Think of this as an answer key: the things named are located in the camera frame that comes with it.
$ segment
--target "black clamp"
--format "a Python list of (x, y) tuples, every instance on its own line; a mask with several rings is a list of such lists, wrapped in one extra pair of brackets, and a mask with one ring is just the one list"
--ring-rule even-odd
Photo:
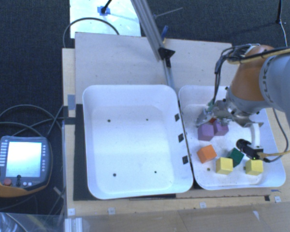
[(245, 139), (239, 139), (236, 142), (236, 147), (242, 151), (243, 153), (245, 153), (248, 158), (252, 159), (252, 160), (261, 160), (260, 156), (258, 155), (259, 152), (263, 152), (262, 148), (252, 148), (251, 146), (251, 142), (245, 140)]
[(166, 67), (170, 68), (171, 67), (170, 58), (173, 56), (173, 54), (175, 53), (175, 51), (169, 50), (169, 49), (166, 49), (166, 48), (163, 48), (163, 47), (160, 47), (158, 49), (158, 52), (159, 52), (160, 58), (162, 60), (165, 60)]

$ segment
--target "block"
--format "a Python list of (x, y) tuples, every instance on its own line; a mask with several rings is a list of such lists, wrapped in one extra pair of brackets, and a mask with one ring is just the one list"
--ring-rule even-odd
[(214, 137), (214, 126), (212, 124), (202, 124), (198, 128), (198, 139), (210, 141)]
[(216, 121), (216, 118), (211, 118), (211, 119), (209, 120), (209, 123), (213, 124), (215, 121)]
[(223, 126), (218, 120), (214, 121), (213, 126), (215, 136), (224, 136), (229, 131), (228, 125)]
[(233, 167), (236, 167), (238, 164), (240, 164), (243, 157), (244, 157), (243, 152), (239, 151), (236, 148), (233, 148), (231, 152), (228, 154), (228, 158), (231, 158), (233, 160)]
[(246, 174), (259, 175), (263, 173), (263, 161), (262, 160), (248, 160), (246, 162)]
[(205, 163), (207, 161), (210, 161), (217, 156), (217, 153), (214, 150), (212, 145), (208, 145), (208, 146), (201, 148), (197, 152), (197, 154), (198, 154), (198, 157), (199, 157), (201, 163)]
[(220, 157), (216, 161), (217, 174), (229, 174), (233, 171), (233, 160), (231, 158)]

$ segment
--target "red emergency stop button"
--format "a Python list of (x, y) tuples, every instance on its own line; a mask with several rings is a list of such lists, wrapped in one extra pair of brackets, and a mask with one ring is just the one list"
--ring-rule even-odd
[(5, 178), (3, 184), (9, 187), (12, 185), (12, 180), (10, 178)]

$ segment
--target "yellow cable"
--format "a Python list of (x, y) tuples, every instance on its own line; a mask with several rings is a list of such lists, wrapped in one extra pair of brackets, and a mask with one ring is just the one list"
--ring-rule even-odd
[(251, 61), (255, 61), (257, 59), (260, 59), (260, 58), (268, 58), (268, 57), (271, 57), (271, 56), (275, 56), (275, 55), (280, 55), (280, 54), (286, 54), (286, 53), (290, 53), (290, 48), (288, 49), (284, 49), (284, 50), (280, 50), (280, 51), (277, 51), (277, 52), (272, 52), (272, 53), (269, 53), (269, 54), (264, 54), (262, 56), (257, 56), (257, 57), (254, 57), (254, 58), (249, 58), (249, 59), (243, 59), (243, 60), (240, 60), (240, 61), (232, 61), (230, 59), (227, 59), (227, 62), (229, 64), (244, 64), (244, 63), (248, 63), (248, 62), (251, 62)]
[(290, 150), (281, 152), (281, 153), (273, 153), (273, 154), (265, 154), (263, 152), (258, 152), (257, 154), (259, 155), (260, 158), (266, 158), (266, 157), (283, 156), (289, 153), (290, 153)]

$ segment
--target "orange block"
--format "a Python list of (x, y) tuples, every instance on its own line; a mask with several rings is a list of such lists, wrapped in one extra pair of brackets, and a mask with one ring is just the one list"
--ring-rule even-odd
[(198, 152), (198, 157), (200, 158), (201, 163), (205, 163), (214, 159), (217, 156), (216, 151), (212, 145), (205, 146), (201, 148)]

